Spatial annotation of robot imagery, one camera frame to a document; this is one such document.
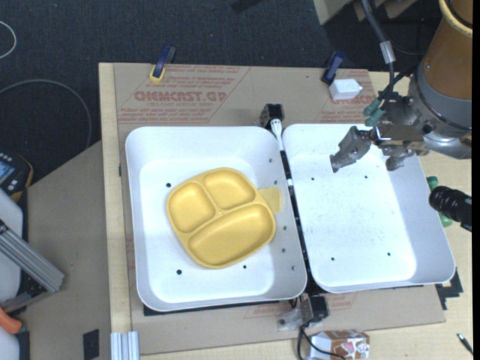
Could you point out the white plastic tray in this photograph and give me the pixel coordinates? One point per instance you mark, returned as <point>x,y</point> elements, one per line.
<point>360,219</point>
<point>157,238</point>

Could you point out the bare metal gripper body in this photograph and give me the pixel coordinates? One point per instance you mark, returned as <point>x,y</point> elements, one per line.
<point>401,133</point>

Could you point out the brown and white carton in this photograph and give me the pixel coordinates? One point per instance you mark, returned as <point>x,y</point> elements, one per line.
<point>345,345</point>

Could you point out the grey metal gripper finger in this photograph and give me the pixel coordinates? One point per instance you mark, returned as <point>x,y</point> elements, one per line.
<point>398,159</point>
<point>352,148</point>

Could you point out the yellow divided plate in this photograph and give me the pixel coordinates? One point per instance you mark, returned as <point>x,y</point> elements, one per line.
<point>221,219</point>

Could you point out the thin black and white rod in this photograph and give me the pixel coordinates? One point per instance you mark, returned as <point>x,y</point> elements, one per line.
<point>288,180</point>

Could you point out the small white box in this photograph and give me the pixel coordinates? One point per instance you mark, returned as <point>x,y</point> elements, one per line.
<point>345,88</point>

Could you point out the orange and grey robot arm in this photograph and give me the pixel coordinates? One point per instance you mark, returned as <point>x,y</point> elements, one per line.
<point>450,58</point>

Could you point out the brown cardboard board red print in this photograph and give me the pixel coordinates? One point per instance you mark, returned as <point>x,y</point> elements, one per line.
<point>195,96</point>

